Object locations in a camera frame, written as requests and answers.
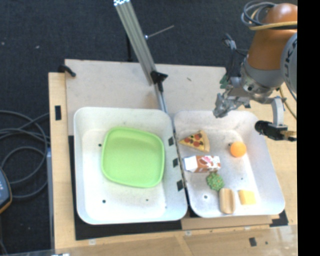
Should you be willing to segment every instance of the green toy vegetable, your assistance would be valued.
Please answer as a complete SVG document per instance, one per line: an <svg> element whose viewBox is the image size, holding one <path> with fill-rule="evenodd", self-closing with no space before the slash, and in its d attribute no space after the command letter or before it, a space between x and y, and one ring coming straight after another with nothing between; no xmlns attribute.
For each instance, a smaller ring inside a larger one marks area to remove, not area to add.
<svg viewBox="0 0 320 256"><path fill-rule="evenodd" d="M206 177L206 182L212 190L219 191L225 186L224 180L217 173L212 172Z"/></svg>

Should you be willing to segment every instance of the white and brown box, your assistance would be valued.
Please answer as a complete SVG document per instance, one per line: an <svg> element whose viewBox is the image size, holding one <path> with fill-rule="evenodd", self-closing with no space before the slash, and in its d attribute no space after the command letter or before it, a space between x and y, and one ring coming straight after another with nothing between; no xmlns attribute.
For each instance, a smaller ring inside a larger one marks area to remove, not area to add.
<svg viewBox="0 0 320 256"><path fill-rule="evenodd" d="M216 155L193 155L182 159L183 167L192 173L217 172L221 168L220 158Z"/></svg>

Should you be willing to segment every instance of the green plate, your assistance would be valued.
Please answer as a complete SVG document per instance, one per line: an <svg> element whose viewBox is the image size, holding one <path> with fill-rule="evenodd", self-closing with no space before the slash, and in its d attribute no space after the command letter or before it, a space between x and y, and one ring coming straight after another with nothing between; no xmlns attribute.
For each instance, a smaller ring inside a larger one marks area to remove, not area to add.
<svg viewBox="0 0 320 256"><path fill-rule="evenodd" d="M154 187L164 174L164 144L153 133L114 127L104 139L101 167L113 182L138 188Z"/></svg>

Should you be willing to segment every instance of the pizza slice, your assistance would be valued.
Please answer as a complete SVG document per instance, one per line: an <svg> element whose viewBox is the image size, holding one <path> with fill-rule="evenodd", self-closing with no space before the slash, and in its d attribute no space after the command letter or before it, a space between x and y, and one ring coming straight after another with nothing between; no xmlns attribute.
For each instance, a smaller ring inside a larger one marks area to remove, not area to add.
<svg viewBox="0 0 320 256"><path fill-rule="evenodd" d="M203 130L200 130L185 137L184 139L181 139L179 143L200 150L202 152L208 153L210 151L210 142L207 134Z"/></svg>

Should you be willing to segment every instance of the yellow cheese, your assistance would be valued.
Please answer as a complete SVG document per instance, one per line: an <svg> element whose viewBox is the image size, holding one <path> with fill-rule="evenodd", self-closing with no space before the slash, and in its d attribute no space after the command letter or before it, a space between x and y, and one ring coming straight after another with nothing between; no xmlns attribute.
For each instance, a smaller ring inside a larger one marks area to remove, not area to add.
<svg viewBox="0 0 320 256"><path fill-rule="evenodd" d="M238 195L242 205L254 205L256 203L255 193L249 190L239 190Z"/></svg>

